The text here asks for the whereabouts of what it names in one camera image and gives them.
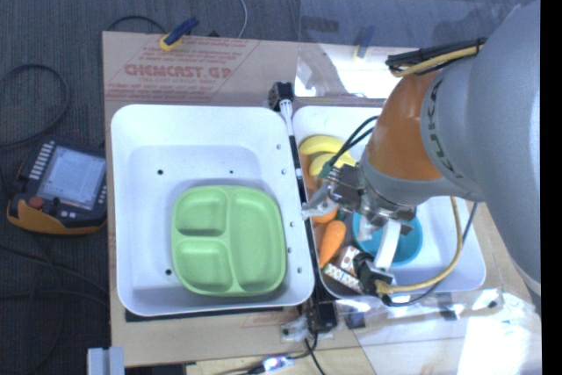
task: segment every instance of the banana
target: banana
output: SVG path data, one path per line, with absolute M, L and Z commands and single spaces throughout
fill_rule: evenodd
M 327 134 L 315 134 L 305 138 L 299 146 L 299 152 L 303 155 L 314 155 L 319 153 L 331 153 L 335 154 L 340 148 L 342 148 L 343 141 L 334 136 L 329 136 Z
M 326 162 L 328 162 L 328 160 L 334 155 L 335 153 L 324 153 L 316 156 L 316 158 L 314 158 L 313 161 L 310 163 L 310 167 L 308 168 L 308 173 L 313 177 L 317 177 L 320 174 L 322 168 L 324 167 L 324 164 L 326 164 Z M 355 166 L 356 163 L 357 161 L 355 160 L 355 158 L 343 154 L 337 159 L 334 165 L 336 166 L 336 168 L 341 168 L 343 164 L 348 164 L 349 166 Z

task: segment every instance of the yellow cable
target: yellow cable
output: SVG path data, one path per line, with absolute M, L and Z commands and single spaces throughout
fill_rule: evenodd
M 457 251 L 453 256 L 453 259 L 450 261 L 449 265 L 445 268 L 443 272 L 430 278 L 427 281 L 422 281 L 420 283 L 415 283 L 413 285 L 402 285 L 402 286 L 393 286 L 389 285 L 387 282 L 382 280 L 376 280 L 375 286 L 377 286 L 377 293 L 380 295 L 383 294 L 392 294 L 393 292 L 407 292 L 407 291 L 415 291 L 416 289 L 421 289 L 424 287 L 428 287 L 434 285 L 435 283 L 441 281 L 447 275 L 449 275 L 452 270 L 457 265 L 458 259 L 460 258 L 461 250 L 463 249 L 463 234 L 461 232 L 461 225 L 460 225 L 460 218 L 458 217 L 458 208 L 457 208 L 457 201 L 454 197 L 450 197 L 450 203 L 453 208 L 453 214 L 455 215 L 455 226 L 457 229 Z
M 464 58 L 465 56 L 474 55 L 477 53 L 476 47 L 467 47 L 461 50 L 456 50 L 455 52 L 450 52 L 448 54 L 443 54 L 436 56 L 435 58 L 431 58 L 430 60 L 426 60 L 415 64 L 414 66 L 408 67 L 408 69 L 404 70 L 391 70 L 391 73 L 397 77 L 409 76 L 410 74 L 415 74 L 416 72 L 421 72 L 425 69 L 430 69 L 437 64 L 447 62 L 450 60 L 457 60 L 459 58 Z

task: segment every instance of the table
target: table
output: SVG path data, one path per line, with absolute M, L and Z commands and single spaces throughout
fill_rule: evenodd
M 122 346 L 127 367 L 197 362 L 187 367 L 188 373 L 212 374 L 226 370 L 251 367 L 263 357 L 280 353 L 300 353 L 303 343 L 283 343 L 280 325 L 293 320 L 296 308 L 279 311 L 187 317 L 166 320 L 128 321 L 126 309 L 119 301 L 116 281 L 116 245 L 114 204 L 112 202 L 112 136 L 111 119 L 122 106 L 133 103 L 172 105 L 252 105 L 265 106 L 267 93 L 274 82 L 294 83 L 299 56 L 303 47 L 293 42 L 260 40 L 232 40 L 210 37 L 183 37 L 182 45 L 170 53 L 158 47 L 159 35 L 127 32 L 104 32 L 104 112 L 107 148 L 108 180 L 108 243 L 110 254 L 110 289 L 112 345 Z M 353 48 L 331 47 L 319 50 L 313 44 L 307 55 L 325 64 L 330 53 L 352 57 Z M 371 101 L 381 105 L 393 83 L 385 71 L 384 59 L 389 49 L 372 48 L 368 60 L 384 77 L 380 99 Z M 325 103 L 322 98 L 299 99 L 302 102 Z M 336 105 L 357 105 L 364 99 L 342 96 L 332 99 Z M 481 208 L 474 226 L 488 270 L 486 283 L 502 286 L 518 299 L 530 301 L 522 280 L 509 262 L 507 253 L 486 208 Z M 372 373 L 373 361 L 384 354 L 398 356 L 403 351 L 418 354 L 415 349 L 448 346 L 448 357 L 426 361 L 420 354 L 423 367 L 457 367 L 463 350 L 466 325 L 456 327 L 444 323 L 434 328 L 435 338 L 418 337 L 414 343 L 392 337 L 368 348 L 359 342 L 361 336 L 349 330 L 343 321 L 333 334 L 318 343 L 317 354 L 329 373 Z M 425 351 L 426 356 L 434 352 Z M 383 366 L 375 367 L 385 373 Z M 393 370 L 402 366 L 399 357 Z M 311 358 L 298 360 L 291 373 L 314 373 Z

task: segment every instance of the transparent plastic sheet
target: transparent plastic sheet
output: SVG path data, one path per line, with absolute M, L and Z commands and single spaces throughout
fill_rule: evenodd
M 487 37 L 516 7 L 450 0 L 301 0 L 295 95 L 304 105 L 379 108 L 399 81 L 385 64 L 389 55 Z M 329 133 L 329 120 L 322 125 Z M 353 128 L 350 121 L 349 133 Z M 475 220 L 486 264 L 486 278 L 477 288 L 448 291 L 443 283 L 412 306 L 389 307 L 352 291 L 341 295 L 333 279 L 321 274 L 337 298 L 341 326 L 352 330 L 373 373 L 542 372 L 541 320 L 522 280 L 514 289 L 511 281 L 518 276 L 506 277 L 503 266 L 510 261 L 499 261 L 486 227 Z M 393 300 L 419 294 L 394 294 Z

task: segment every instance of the blue clamp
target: blue clamp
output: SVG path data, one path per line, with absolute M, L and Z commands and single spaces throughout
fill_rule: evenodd
M 165 52 L 169 52 L 173 48 L 179 46 L 182 36 L 190 34 L 191 30 L 193 30 L 198 24 L 199 21 L 195 17 L 182 22 L 174 30 L 160 39 L 160 48 Z

